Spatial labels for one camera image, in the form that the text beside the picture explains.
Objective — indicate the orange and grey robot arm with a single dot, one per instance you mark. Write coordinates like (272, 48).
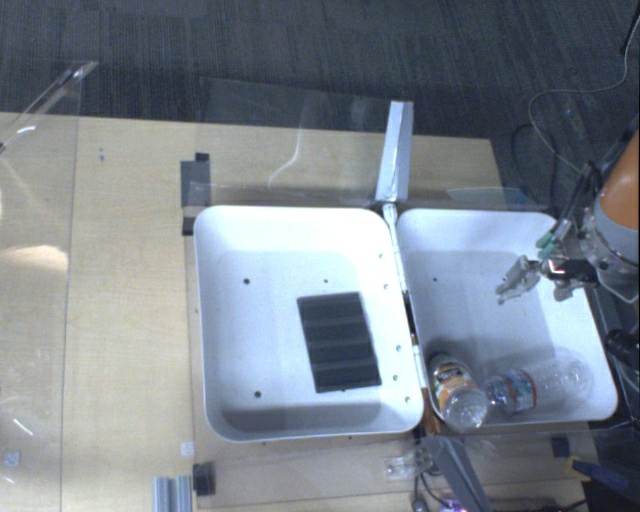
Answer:
(624, 175)

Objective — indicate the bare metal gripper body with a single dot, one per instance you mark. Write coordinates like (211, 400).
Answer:
(575, 271)

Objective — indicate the clear bottle with green label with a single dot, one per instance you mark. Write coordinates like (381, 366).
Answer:
(525, 387)

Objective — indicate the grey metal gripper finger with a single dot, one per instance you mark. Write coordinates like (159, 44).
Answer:
(517, 295)
(524, 272)

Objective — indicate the black ribbed foam pad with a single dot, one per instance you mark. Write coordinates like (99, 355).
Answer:
(340, 342)

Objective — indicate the white plastic tray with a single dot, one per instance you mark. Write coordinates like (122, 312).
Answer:
(280, 325)
(475, 320)

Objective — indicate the clear bottle with orange label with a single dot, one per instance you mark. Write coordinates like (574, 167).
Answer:
(457, 395)

